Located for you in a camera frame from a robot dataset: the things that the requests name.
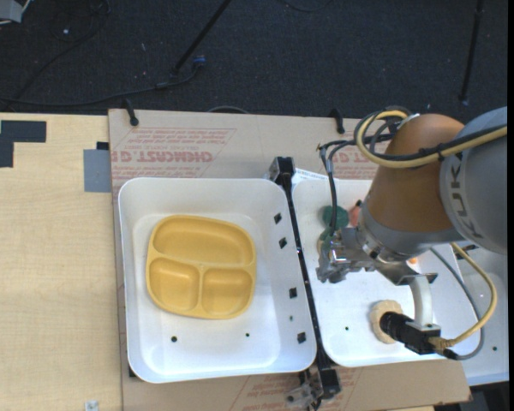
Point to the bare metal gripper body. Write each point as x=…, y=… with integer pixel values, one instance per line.
x=354, y=251

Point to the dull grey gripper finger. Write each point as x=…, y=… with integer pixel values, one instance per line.
x=341, y=275
x=323, y=268

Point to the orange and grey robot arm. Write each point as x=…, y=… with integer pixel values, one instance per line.
x=411, y=178

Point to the white plastic tray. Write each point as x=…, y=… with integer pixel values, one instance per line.
x=351, y=345
x=222, y=349

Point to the brown cardboard board red print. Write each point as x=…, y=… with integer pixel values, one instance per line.
x=222, y=152

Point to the yellow divided plate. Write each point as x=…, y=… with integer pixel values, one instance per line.
x=197, y=268

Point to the black cylinder on white bracket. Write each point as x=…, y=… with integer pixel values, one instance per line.
x=407, y=327

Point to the green broccoli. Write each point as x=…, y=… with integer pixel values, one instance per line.
x=327, y=214

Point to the thin black rod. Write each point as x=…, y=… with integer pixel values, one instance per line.
x=303, y=268

